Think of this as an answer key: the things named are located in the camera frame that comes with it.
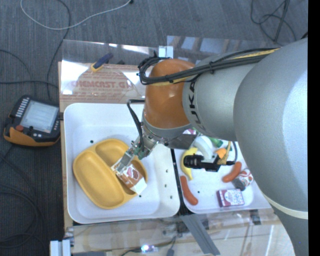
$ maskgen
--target red button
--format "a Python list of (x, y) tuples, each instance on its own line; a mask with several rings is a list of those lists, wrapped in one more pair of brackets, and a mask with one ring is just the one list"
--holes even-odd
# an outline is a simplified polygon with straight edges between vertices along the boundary
[(24, 131), (24, 127), (22, 126), (22, 125), (17, 125), (16, 127), (15, 127), (15, 129), (18, 131), (18, 132), (23, 132)]

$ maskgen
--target white plastic tray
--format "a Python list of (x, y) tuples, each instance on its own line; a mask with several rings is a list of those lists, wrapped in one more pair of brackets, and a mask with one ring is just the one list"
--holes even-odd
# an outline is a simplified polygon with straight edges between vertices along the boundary
[[(143, 105), (132, 104), (138, 117)], [(147, 188), (115, 209), (96, 206), (84, 193), (73, 175), (76, 156), (94, 143), (115, 138), (128, 146), (136, 140), (138, 131), (126, 104), (74, 103), (64, 111), (66, 152), (67, 209), (80, 224), (136, 219), (166, 218), (175, 215), (180, 200), (174, 166), (169, 148), (159, 144), (142, 159), (147, 172)]]
[[(227, 141), (223, 142), (222, 147), (228, 145)], [(238, 148), (237, 161), (242, 163), (242, 170), (247, 167), (246, 162), (239, 149), (239, 145), (236, 142)], [(177, 163), (177, 169), (179, 175), (186, 176), (181, 170), (181, 159), (184, 150), (175, 149), (175, 158)], [(232, 161), (235, 158), (235, 151), (229, 152), (228, 160)], [(240, 206), (228, 206), (220, 207), (216, 192), (218, 190), (231, 190), (234, 189), (234, 185), (231, 182), (224, 183), (222, 177), (227, 175), (231, 170), (232, 166), (221, 166), (218, 172), (206, 171), (203, 169), (192, 169), (192, 180), (188, 180), (188, 187), (191, 193), (198, 199), (198, 204), (192, 205), (185, 198), (183, 201), (185, 206), (195, 214), (210, 214), (217, 212), (226, 211), (242, 211), (242, 210), (253, 210), (253, 209), (266, 209), (270, 208), (270, 204), (262, 195), (257, 183), (253, 181), (244, 191), (242, 196), (244, 199), (244, 205)]]

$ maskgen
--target white cable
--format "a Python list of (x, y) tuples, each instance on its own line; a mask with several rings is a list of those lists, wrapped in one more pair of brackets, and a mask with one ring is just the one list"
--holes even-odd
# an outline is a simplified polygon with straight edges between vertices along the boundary
[(118, 9), (120, 9), (120, 8), (122, 8), (122, 7), (125, 7), (125, 6), (127, 6), (127, 5), (131, 2), (131, 0), (129, 0), (129, 1), (126, 2), (124, 5), (121, 5), (121, 6), (117, 7), (117, 8), (110, 9), (110, 10), (105, 10), (105, 11), (96, 13), (96, 14), (94, 14), (94, 15), (91, 15), (91, 16), (85, 18), (84, 20), (80, 21), (79, 23), (74, 24), (74, 25), (72, 25), (72, 26), (66, 26), (66, 27), (61, 27), (61, 28), (59, 28), (59, 27), (49, 27), (49, 26), (43, 25), (43, 24), (41, 24), (40, 22), (38, 22), (37, 20), (35, 20), (34, 18), (32, 18), (29, 14), (26, 13), (25, 9), (24, 9), (23, 6), (22, 6), (22, 2), (23, 2), (23, 0), (20, 1), (21, 10), (22, 10), (23, 13), (24, 13), (29, 19), (31, 19), (33, 22), (35, 22), (35, 23), (39, 24), (40, 26), (42, 26), (42, 27), (44, 27), (44, 28), (46, 28), (46, 29), (49, 29), (49, 30), (67, 30), (67, 29), (74, 28), (74, 27), (80, 25), (81, 23), (85, 22), (86, 20), (88, 20), (88, 19), (90, 19), (90, 18), (92, 18), (92, 17), (98, 16), (98, 15), (101, 15), (101, 14), (105, 14), (105, 13), (108, 13), (108, 12), (111, 12), (111, 11), (115, 11), (115, 10), (118, 10)]

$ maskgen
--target yellow plastic tray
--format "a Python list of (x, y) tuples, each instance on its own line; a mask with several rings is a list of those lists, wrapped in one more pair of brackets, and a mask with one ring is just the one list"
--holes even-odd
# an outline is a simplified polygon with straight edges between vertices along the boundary
[[(137, 195), (111, 169), (128, 148), (123, 141), (110, 138), (87, 148), (74, 159), (73, 174), (85, 194), (98, 207), (114, 209)], [(147, 183), (148, 173), (142, 162), (135, 156), (132, 164)]]

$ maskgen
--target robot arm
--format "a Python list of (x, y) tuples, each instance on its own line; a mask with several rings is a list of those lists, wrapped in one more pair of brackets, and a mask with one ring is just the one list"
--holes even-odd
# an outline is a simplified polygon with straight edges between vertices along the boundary
[(237, 141), (295, 254), (309, 255), (308, 38), (270, 51), (209, 57), (195, 67), (161, 59), (150, 77), (145, 70), (139, 73), (148, 85), (142, 136), (131, 152), (146, 157), (188, 128)]

